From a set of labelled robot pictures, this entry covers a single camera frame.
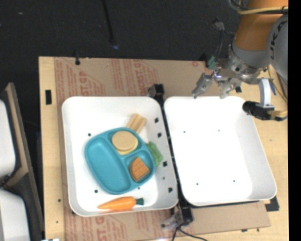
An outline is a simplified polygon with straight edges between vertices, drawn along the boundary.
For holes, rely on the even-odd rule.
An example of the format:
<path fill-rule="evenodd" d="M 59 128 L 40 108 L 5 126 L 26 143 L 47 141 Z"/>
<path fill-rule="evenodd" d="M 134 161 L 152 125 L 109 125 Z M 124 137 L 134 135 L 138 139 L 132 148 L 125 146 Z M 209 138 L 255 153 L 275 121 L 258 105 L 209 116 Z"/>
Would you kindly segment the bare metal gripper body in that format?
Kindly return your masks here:
<path fill-rule="evenodd" d="M 221 84 L 255 84 L 262 71 L 261 67 L 250 66 L 237 56 L 218 58 L 214 63 L 214 80 Z"/>

